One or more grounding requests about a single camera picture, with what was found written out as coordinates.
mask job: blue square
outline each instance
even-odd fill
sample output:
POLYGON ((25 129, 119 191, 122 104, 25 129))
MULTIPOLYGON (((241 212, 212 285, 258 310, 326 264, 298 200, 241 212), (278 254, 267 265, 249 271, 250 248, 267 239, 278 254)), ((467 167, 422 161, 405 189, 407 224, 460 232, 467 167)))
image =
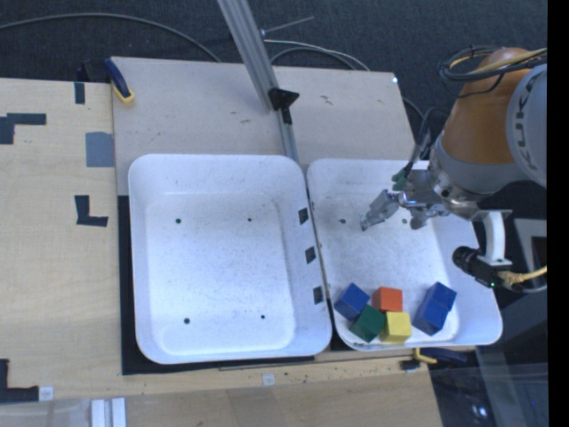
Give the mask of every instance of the blue square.
POLYGON ((364 292, 359 286, 350 283, 334 304, 334 308, 345 319, 356 319, 364 310, 365 305, 370 300, 370 295, 364 292))
POLYGON ((456 291, 453 291, 448 286, 439 282, 436 282, 432 287, 430 287, 425 294, 425 300, 438 302, 447 310, 453 308, 454 299, 456 299, 456 291))
POLYGON ((445 325, 447 315, 448 310, 444 305, 433 300, 425 300, 415 313, 413 326, 425 334, 434 335, 445 325))

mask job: metal bar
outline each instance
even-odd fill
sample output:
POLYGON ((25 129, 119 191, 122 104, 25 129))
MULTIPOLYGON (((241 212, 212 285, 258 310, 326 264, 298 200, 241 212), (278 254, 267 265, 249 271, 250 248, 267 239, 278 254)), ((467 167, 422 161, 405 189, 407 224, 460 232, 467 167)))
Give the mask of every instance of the metal bar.
MULTIPOLYGON (((278 88, 278 82, 247 0, 217 2, 261 102, 267 112, 274 112, 268 93, 278 88)), ((284 121, 280 110, 277 113, 284 153, 298 162, 293 128, 284 121)))

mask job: green block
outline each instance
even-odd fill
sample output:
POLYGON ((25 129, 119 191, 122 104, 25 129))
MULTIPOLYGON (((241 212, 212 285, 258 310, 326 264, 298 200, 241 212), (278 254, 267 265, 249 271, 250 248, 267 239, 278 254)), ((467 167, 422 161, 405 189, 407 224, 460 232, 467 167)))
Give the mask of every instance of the green block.
POLYGON ((366 305, 362 313, 349 327, 349 331, 369 343, 379 335, 384 324, 385 315, 374 307, 366 305))

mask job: red block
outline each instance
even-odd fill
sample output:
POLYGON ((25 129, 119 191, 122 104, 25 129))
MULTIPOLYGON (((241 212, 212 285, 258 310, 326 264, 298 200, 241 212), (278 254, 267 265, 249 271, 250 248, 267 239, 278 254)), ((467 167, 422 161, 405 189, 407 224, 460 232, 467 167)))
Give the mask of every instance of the red block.
POLYGON ((380 286, 372 295, 372 306, 379 311, 403 311, 403 291, 380 286))

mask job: robotic arm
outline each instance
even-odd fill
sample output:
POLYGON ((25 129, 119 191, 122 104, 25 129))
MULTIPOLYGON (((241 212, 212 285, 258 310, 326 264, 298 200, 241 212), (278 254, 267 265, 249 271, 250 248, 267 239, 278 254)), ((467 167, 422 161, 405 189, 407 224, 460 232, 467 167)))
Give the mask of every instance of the robotic arm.
POLYGON ((433 144, 421 131, 409 163, 393 176, 393 191, 383 190, 360 217, 362 230, 384 222, 399 207, 409 210, 412 229, 448 214, 482 221, 485 254, 459 247, 453 260, 487 286, 509 287, 545 272, 513 274, 504 258, 503 215, 478 204, 514 181, 531 180, 547 188, 547 49, 479 47, 456 52, 439 64, 446 82, 466 82, 443 131, 433 144), (460 63, 484 56, 466 74, 460 63), (413 169, 429 149, 426 170, 413 169))

